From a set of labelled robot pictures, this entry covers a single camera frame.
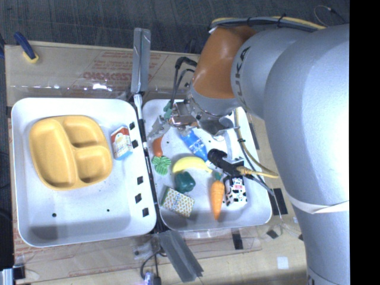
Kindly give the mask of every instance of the orange carrot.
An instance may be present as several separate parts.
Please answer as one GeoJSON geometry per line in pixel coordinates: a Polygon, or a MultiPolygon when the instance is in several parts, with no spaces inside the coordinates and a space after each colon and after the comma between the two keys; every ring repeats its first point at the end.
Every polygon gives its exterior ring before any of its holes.
{"type": "Polygon", "coordinates": [[[164,137],[164,135],[162,135],[161,137],[156,138],[153,141],[153,145],[152,146],[153,146],[154,156],[161,157],[163,155],[162,148],[161,148],[161,140],[162,140],[163,137],[164,137]]]}
{"type": "Polygon", "coordinates": [[[211,208],[216,220],[219,219],[223,195],[224,184],[220,180],[216,180],[211,186],[211,208]]]}

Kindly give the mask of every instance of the blue clamp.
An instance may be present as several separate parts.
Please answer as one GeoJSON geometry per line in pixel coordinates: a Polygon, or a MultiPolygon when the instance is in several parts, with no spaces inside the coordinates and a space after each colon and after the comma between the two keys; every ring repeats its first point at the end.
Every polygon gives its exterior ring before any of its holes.
{"type": "Polygon", "coordinates": [[[31,48],[28,40],[25,38],[23,34],[21,34],[19,31],[16,31],[14,33],[14,39],[16,42],[21,45],[23,48],[24,52],[23,55],[24,57],[32,64],[35,64],[37,60],[39,59],[38,55],[33,51],[31,48]]]}

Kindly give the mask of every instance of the toy banana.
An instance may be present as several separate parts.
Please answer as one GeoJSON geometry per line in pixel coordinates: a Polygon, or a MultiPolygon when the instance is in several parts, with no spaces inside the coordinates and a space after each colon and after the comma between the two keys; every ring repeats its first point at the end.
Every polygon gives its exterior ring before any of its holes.
{"type": "Polygon", "coordinates": [[[173,165],[173,173],[181,172],[188,168],[196,168],[206,170],[211,173],[212,170],[207,167],[205,161],[197,156],[186,156],[177,160],[173,165]]]}

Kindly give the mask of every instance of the gray floor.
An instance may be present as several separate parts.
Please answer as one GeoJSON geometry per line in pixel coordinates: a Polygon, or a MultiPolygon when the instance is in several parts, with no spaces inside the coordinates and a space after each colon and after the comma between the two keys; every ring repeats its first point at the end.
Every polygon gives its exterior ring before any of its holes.
{"type": "MultiPolygon", "coordinates": [[[[184,52],[193,39],[200,53],[215,18],[286,14],[319,24],[315,12],[329,26],[349,23],[350,0],[0,0],[0,33],[9,44],[20,31],[31,40],[131,48],[133,29],[143,27],[152,50],[184,52]]],[[[0,59],[0,270],[12,263],[4,71],[0,59]]]]}

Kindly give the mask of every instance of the blue water bottle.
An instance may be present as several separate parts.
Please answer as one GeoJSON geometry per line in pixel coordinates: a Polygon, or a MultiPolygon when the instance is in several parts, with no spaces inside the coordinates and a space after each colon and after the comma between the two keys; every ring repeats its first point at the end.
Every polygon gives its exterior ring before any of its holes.
{"type": "Polygon", "coordinates": [[[202,158],[205,162],[207,159],[207,149],[203,141],[195,135],[193,130],[184,130],[180,133],[180,138],[189,147],[194,155],[202,158]]]}

